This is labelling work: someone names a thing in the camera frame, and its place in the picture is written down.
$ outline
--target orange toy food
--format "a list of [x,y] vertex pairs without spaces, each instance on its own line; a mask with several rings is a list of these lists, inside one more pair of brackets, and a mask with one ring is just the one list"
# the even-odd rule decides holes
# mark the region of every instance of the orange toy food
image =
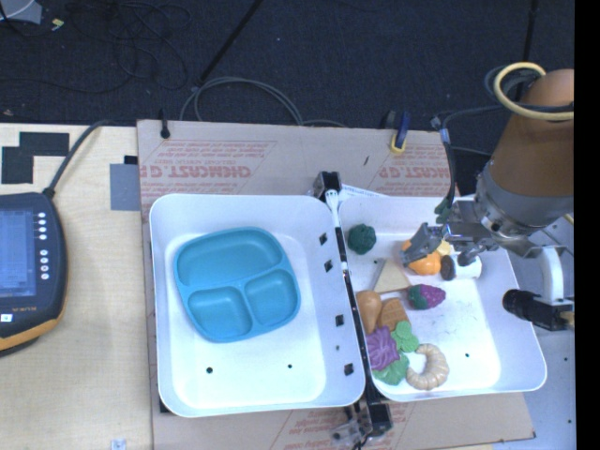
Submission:
[[367,334],[373,333],[377,326],[377,319],[382,311],[382,298],[377,292],[372,290],[363,290],[356,294],[356,305],[360,320],[365,327]]
[[[402,249],[406,250],[410,246],[411,241],[407,240]],[[436,275],[442,270],[442,256],[438,251],[433,251],[426,257],[409,263],[409,268],[419,275]]]
[[409,316],[406,314],[406,310],[400,302],[399,298],[389,298],[383,301],[382,311],[377,319],[377,326],[380,328],[387,326],[390,332],[396,329],[398,322],[406,321],[410,323]]

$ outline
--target blue divided plate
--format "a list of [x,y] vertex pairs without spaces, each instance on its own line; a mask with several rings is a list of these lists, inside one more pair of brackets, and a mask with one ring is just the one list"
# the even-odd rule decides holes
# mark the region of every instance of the blue divided plate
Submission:
[[213,232],[175,253],[187,315],[209,340],[231,342],[275,330],[300,308],[300,291],[278,240],[256,227]]

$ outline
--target black tape marking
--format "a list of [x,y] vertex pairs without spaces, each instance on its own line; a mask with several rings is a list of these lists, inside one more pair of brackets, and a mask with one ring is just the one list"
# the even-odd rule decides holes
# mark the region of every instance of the black tape marking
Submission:
[[20,132],[19,146],[2,147],[2,183],[33,184],[34,157],[65,157],[68,133]]

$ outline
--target dark carpet floor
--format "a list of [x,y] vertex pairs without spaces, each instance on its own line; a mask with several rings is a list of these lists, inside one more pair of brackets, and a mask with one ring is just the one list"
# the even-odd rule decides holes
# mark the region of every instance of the dark carpet floor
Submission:
[[[493,68],[575,65],[575,0],[37,3],[39,22],[0,20],[0,122],[134,125],[161,115],[380,128],[389,111],[407,111],[410,128],[430,130],[436,115],[490,105]],[[198,89],[197,105],[186,105]],[[462,193],[508,117],[448,126]]]

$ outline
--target cardboard sheet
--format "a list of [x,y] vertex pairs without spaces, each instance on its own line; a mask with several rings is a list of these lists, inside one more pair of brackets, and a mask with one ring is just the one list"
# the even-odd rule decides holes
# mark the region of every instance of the cardboard sheet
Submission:
[[[152,203],[167,193],[307,194],[322,171],[344,184],[392,196],[446,194],[450,174],[440,137],[410,131],[392,154],[393,130],[138,122],[144,273],[154,443],[175,448],[335,449],[330,430],[341,409],[255,412],[186,419],[161,412],[156,368],[154,288],[148,230]],[[390,403],[394,427],[368,448],[403,450],[493,443],[533,437],[522,394]]]

